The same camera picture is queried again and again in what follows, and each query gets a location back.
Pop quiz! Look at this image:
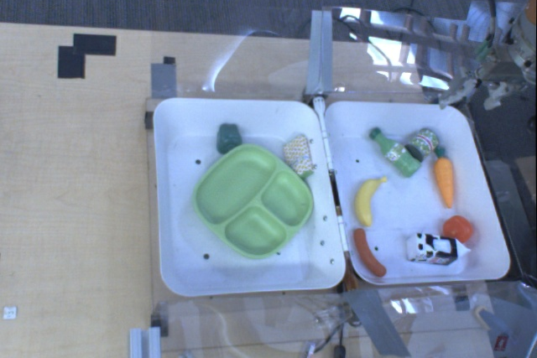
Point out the black and white carton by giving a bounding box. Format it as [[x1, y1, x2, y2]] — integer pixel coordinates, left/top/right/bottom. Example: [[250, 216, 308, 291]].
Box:
[[405, 231, 472, 267]]

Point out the green divided plate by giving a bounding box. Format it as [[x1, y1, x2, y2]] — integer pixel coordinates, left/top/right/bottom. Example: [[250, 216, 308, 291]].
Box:
[[191, 143, 315, 261]]

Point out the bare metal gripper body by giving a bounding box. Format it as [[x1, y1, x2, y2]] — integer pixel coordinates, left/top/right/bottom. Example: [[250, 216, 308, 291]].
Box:
[[472, 48, 537, 88]]

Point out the orange round fruit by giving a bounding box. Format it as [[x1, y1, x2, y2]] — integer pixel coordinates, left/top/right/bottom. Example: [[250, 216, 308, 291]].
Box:
[[442, 215, 475, 244]]

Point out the green bottle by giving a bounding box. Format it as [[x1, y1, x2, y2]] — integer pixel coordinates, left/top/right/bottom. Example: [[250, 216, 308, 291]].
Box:
[[368, 126, 422, 179]]

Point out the green and white can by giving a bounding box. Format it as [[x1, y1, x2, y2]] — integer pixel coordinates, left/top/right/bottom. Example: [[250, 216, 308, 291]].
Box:
[[404, 127, 441, 163]]

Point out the white plastic tray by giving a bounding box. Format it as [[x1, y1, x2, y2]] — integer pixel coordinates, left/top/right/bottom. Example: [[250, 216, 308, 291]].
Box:
[[324, 101, 512, 286], [152, 96, 347, 298]]

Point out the orange carrot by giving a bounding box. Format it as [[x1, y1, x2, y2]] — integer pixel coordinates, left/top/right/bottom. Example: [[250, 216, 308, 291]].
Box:
[[432, 145, 456, 210]]

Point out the red sausage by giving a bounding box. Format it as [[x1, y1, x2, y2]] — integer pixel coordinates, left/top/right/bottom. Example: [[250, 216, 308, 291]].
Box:
[[352, 227, 388, 278]]

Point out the yellow banana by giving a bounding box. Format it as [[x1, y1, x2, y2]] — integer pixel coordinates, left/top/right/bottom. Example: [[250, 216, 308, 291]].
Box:
[[354, 175, 388, 228]]

